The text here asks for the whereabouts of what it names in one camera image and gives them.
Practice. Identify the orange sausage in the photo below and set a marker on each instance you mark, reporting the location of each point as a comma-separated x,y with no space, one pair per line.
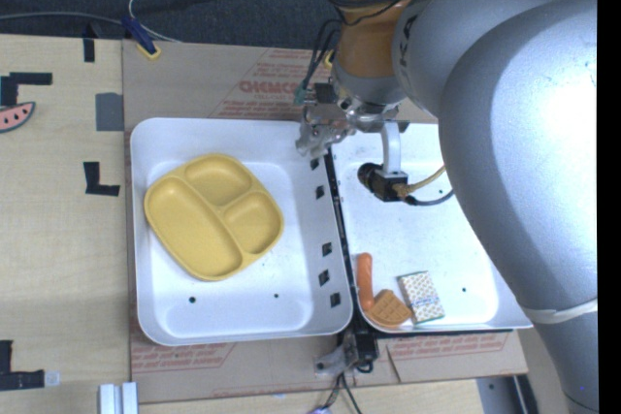
365,276

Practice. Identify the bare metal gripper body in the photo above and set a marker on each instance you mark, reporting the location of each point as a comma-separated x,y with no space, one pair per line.
330,114

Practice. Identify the brown cardboard board, red print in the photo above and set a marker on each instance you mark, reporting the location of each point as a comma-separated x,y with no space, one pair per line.
194,77

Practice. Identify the orange waffle biscuit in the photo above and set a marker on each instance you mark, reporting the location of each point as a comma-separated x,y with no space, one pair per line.
388,310

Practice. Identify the pink watermelon slice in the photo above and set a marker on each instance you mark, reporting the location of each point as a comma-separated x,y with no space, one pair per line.
14,116

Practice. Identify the black cylinder on white bracket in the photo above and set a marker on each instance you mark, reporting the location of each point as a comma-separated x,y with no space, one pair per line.
381,181

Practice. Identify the white patterned carton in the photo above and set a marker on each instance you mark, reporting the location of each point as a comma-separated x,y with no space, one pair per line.
421,296

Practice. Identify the white plastic tray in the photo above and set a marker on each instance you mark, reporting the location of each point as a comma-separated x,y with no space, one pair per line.
233,305
412,232

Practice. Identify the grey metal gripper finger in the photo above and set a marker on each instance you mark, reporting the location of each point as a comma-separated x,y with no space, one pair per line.
331,141
306,141

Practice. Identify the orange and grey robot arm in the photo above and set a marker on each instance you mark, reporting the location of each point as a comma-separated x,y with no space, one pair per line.
509,121

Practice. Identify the yellow divided plate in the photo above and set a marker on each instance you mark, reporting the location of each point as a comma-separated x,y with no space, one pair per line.
204,218

